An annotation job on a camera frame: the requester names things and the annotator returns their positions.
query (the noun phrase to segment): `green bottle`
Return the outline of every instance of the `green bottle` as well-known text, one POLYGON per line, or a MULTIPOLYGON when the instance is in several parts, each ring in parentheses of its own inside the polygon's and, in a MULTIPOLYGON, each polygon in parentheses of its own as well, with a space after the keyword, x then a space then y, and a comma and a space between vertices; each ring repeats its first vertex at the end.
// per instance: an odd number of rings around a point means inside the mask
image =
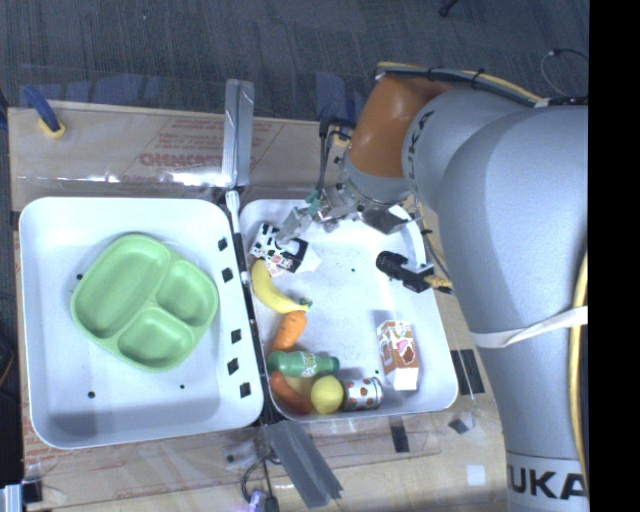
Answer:
POLYGON ((337 357, 322 357, 313 352, 272 352, 267 358, 267 371, 280 372, 287 377, 313 377, 319 373, 333 373, 340 368, 337 357))

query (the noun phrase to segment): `green plate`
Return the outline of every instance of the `green plate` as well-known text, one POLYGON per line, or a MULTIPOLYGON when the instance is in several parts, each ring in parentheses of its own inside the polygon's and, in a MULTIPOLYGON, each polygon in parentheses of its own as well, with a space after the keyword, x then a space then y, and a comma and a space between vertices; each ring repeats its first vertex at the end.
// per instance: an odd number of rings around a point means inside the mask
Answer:
POLYGON ((162 242, 125 235, 100 254, 71 299, 78 327, 148 371, 178 366, 211 325, 219 297, 211 278, 162 242))

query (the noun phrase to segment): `carrot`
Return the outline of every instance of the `carrot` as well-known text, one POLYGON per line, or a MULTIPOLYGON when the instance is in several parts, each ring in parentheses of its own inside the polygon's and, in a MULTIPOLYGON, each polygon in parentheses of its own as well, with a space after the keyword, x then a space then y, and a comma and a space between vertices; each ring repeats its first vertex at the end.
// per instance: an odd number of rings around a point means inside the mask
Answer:
POLYGON ((269 374, 269 385, 271 391, 278 400, 284 402, 296 414, 309 414, 313 411, 311 399, 296 393, 280 372, 271 372, 269 374))
POLYGON ((307 316, 304 311, 295 310, 287 313, 280 322, 271 350, 273 352, 276 350, 288 351, 298 340, 306 326, 307 316))

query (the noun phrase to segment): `chocolate milk carton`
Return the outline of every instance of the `chocolate milk carton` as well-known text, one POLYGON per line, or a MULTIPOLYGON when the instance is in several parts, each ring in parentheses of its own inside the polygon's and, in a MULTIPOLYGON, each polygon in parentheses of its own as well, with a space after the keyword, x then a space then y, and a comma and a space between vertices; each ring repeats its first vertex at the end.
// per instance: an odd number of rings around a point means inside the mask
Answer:
POLYGON ((384 374, 399 391, 418 388, 418 353, 411 324, 387 320, 376 330, 384 374))

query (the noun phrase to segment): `toy banana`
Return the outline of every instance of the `toy banana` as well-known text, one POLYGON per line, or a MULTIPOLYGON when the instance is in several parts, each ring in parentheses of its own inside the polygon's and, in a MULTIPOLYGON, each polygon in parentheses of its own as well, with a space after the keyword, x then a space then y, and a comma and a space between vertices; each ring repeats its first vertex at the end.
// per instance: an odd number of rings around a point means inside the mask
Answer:
POLYGON ((308 304, 298 304, 276 288, 263 260, 257 260, 251 267, 251 282, 256 297, 274 311, 282 314, 295 310, 309 311, 308 304))

